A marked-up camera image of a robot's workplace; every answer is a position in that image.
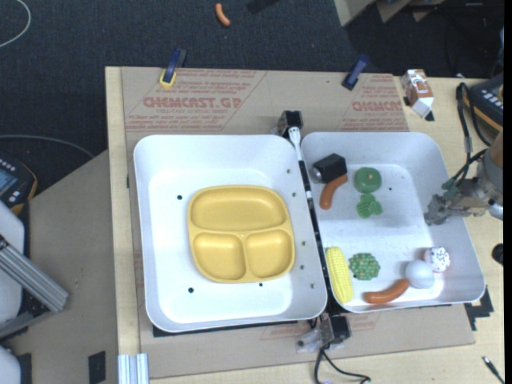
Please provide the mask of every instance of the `blue clamp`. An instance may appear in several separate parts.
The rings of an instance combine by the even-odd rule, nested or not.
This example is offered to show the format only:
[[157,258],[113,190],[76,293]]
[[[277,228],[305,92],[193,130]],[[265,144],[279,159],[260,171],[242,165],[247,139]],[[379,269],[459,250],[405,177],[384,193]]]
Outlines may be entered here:
[[358,82],[358,76],[365,69],[369,62],[370,57],[365,54],[361,54],[356,63],[352,66],[349,74],[345,77],[345,80],[343,80],[342,86],[348,90],[352,90]]
[[162,72],[160,76],[160,85],[162,88],[168,90],[176,81],[176,72],[177,68],[180,68],[185,62],[186,50],[177,48],[174,50],[173,55],[170,58],[169,65]]

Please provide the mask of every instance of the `toy food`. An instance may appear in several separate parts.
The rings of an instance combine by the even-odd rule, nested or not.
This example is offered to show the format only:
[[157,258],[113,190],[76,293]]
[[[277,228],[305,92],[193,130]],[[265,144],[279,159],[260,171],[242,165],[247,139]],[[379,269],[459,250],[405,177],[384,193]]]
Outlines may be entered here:
[[358,280],[371,280],[378,276],[381,267],[369,253],[358,253],[349,259],[349,268]]
[[348,176],[346,174],[336,178],[330,182],[328,182],[324,187],[322,194],[320,195],[320,207],[324,210],[328,210],[333,202],[334,192],[337,188],[348,181]]
[[417,289],[429,289],[434,285],[434,272],[423,260],[413,260],[407,264],[406,278]]
[[366,302],[371,304],[388,303],[399,298],[409,288],[409,281],[405,278],[397,280],[391,287],[383,291],[369,291],[364,294]]
[[381,214],[382,206],[372,194],[362,194],[361,201],[358,203],[356,210],[361,218],[366,219],[372,214]]
[[224,10],[222,8],[221,3],[217,3],[215,5],[215,14],[217,15],[218,20],[221,22],[221,24],[224,27],[229,27],[231,24],[231,20],[228,19],[228,17],[224,14]]
[[426,249],[424,259],[434,272],[444,272],[450,266],[450,255],[442,246]]
[[362,194],[375,192],[381,184],[381,174],[375,168],[359,168],[355,173],[354,186]]
[[340,303],[352,300],[354,289],[350,280],[349,267],[345,255],[339,247],[330,247],[326,250],[327,269],[329,271],[330,285],[333,293]]

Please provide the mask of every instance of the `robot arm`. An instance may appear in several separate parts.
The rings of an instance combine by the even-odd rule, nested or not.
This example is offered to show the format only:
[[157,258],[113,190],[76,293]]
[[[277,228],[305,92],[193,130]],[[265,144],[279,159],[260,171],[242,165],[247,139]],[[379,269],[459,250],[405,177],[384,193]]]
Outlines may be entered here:
[[440,225],[449,216],[481,216],[486,211],[503,220],[503,131],[490,148],[475,155],[478,160],[476,175],[472,179],[456,181],[455,177],[442,188],[443,195],[435,194],[425,213],[428,225]]

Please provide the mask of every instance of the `small white box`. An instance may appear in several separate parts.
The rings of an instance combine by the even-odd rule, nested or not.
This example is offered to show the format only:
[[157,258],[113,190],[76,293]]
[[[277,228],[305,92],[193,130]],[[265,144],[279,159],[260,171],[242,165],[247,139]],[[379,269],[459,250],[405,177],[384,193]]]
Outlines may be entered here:
[[426,80],[425,71],[421,69],[408,70],[402,76],[401,82],[406,92],[408,105],[422,118],[426,117],[432,110],[434,95]]

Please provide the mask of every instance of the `black carpet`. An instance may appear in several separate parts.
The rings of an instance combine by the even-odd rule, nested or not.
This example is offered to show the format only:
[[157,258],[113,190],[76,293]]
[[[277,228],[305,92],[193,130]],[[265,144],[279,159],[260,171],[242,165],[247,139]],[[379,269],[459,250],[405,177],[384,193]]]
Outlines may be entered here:
[[[27,164],[39,192],[106,149],[106,66],[160,66],[172,49],[186,66],[348,71],[358,54],[369,72],[488,78],[500,47],[504,0],[449,0],[416,22],[407,12],[382,23],[369,6],[345,28],[333,0],[23,0],[32,23],[0,47],[0,150]],[[221,2],[232,25],[214,16]],[[468,2],[483,7],[465,7]],[[0,45],[26,24],[0,0]]]

